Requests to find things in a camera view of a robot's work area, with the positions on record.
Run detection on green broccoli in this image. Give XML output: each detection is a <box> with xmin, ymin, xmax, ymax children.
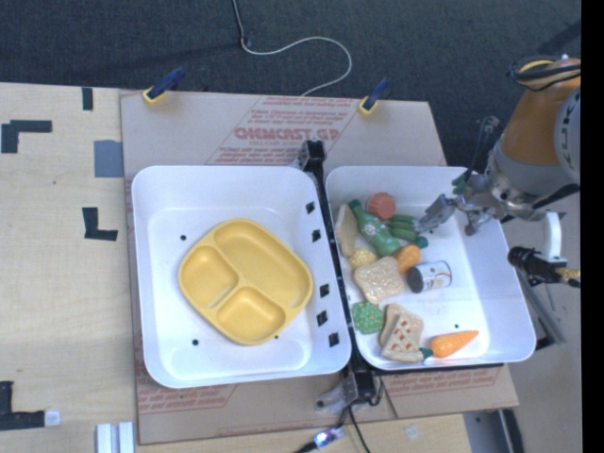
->
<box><xmin>351</xmin><ymin>300</ymin><xmax>386</xmax><ymax>336</ymax></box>

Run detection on beige lattice pie slice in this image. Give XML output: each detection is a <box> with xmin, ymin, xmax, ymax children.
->
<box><xmin>380</xmin><ymin>312</ymin><xmax>425</xmax><ymax>364</ymax></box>

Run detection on black cylinder on white bracket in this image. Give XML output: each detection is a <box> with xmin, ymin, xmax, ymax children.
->
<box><xmin>507</xmin><ymin>210</ymin><xmax>568</xmax><ymax>287</ymax></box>

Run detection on black block with thin wires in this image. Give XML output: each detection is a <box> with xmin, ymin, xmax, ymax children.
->
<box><xmin>296</xmin><ymin>139</ymin><xmax>328</xmax><ymax>174</ymax></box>
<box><xmin>341</xmin><ymin>367</ymin><xmax>379</xmax><ymax>406</ymax></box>

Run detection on green bottle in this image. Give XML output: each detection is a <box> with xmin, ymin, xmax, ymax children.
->
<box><xmin>347</xmin><ymin>199</ymin><xmax>404</xmax><ymax>258</ymax></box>

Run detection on brown cardboard board red print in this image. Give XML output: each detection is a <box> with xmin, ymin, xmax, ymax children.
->
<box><xmin>119</xmin><ymin>90</ymin><xmax>521</xmax><ymax>445</ymax></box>

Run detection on beige toast slice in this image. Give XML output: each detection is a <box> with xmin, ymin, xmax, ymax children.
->
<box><xmin>353</xmin><ymin>255</ymin><xmax>406</xmax><ymax>306</ymax></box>

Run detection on white can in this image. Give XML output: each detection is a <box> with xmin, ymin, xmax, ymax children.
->
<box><xmin>406</xmin><ymin>260</ymin><xmax>453</xmax><ymax>294</ymax></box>

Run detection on green bean pods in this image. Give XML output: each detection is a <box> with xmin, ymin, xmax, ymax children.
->
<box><xmin>387</xmin><ymin>213</ymin><xmax>419</xmax><ymax>243</ymax></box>

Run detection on short orange carrot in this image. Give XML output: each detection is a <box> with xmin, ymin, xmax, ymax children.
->
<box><xmin>394</xmin><ymin>235</ymin><xmax>429</xmax><ymax>275</ymax></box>

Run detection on white plastic tray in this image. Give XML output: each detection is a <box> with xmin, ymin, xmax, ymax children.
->
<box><xmin>325</xmin><ymin>165</ymin><xmax>538</xmax><ymax>373</ymax></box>
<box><xmin>130</xmin><ymin>164</ymin><xmax>353</xmax><ymax>390</ymax></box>

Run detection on orange red can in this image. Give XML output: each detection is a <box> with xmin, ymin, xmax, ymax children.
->
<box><xmin>366</xmin><ymin>192</ymin><xmax>397</xmax><ymax>221</ymax></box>

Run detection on yellow corn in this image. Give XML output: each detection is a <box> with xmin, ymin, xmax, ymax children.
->
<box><xmin>348</xmin><ymin>247</ymin><xmax>379</xmax><ymax>270</ymax></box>

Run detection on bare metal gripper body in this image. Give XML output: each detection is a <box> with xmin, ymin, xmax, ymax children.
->
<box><xmin>454</xmin><ymin>171</ymin><xmax>537</xmax><ymax>224</ymax></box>

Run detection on yellow divided plate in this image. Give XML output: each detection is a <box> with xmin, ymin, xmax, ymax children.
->
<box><xmin>177</xmin><ymin>218</ymin><xmax>315</xmax><ymax>347</ymax></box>

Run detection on long orange carrot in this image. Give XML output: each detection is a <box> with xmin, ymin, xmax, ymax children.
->
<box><xmin>418</xmin><ymin>329</ymin><xmax>480</xmax><ymax>362</ymax></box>

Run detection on beige bread wedge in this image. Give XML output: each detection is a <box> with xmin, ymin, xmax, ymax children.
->
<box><xmin>334</xmin><ymin>203</ymin><xmax>361</xmax><ymax>258</ymax></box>

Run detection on tan bread slice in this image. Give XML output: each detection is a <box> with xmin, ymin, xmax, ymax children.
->
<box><xmin>377</xmin><ymin>303</ymin><xmax>407</xmax><ymax>348</ymax></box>

